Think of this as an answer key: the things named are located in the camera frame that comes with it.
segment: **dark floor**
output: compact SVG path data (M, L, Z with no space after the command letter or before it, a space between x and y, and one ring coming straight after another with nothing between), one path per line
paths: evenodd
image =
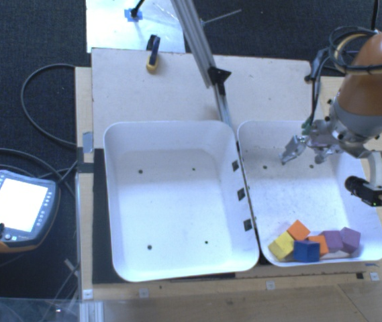
M205 32L215 54L311 60L340 25L369 28L374 0L195 0L203 20L242 9L211 23ZM382 30L382 0L377 20ZM0 148L36 155L57 169L76 160L35 130L22 112L19 91L35 69L58 62L89 66L86 53L85 0L0 0ZM74 85L70 69L37 76L26 91L28 110L49 132L74 140ZM0 163L34 174L46 170L22 158L0 154ZM60 212L45 242L16 259L0 255L0 297L55 297L77 263L75 203L63 190ZM77 282L72 277L60 292L65 298Z

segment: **screen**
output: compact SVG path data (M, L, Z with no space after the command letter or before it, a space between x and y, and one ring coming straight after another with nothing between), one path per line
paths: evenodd
M47 187L6 178L0 188L0 223L30 232L47 191Z

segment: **purple cube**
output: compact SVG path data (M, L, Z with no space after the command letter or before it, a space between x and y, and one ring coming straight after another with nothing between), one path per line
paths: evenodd
M330 253L335 253L343 248L343 241L338 230L326 230L320 235L325 236L326 245Z
M293 242L293 258L301 262L317 262L320 255L320 243L309 241Z
M359 241L361 240L361 233L359 231L344 227L340 231L343 241L343 252L352 254L359 247Z

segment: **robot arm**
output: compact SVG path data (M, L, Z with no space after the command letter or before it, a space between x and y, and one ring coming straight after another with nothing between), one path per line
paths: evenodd
M316 153L317 164L341 152L367 158L370 182L349 178L346 187L367 204L377 206L382 205L382 152L370 151L364 145L382 133L382 32L372 32L374 35L362 46L351 66L345 65L341 58L347 42L368 36L369 32L346 32L337 42L331 35L330 57L346 76L330 103L329 115L322 120L311 118L303 135L293 136L280 157L285 164L309 147Z

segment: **pile of blocks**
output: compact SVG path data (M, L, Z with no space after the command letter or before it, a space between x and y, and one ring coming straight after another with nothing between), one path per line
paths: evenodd
M359 247L361 233L344 227L340 231L328 230L319 235L310 235L310 230L299 220L269 245L270 251L279 260L293 254L300 262L317 262L328 253L339 250L352 254Z

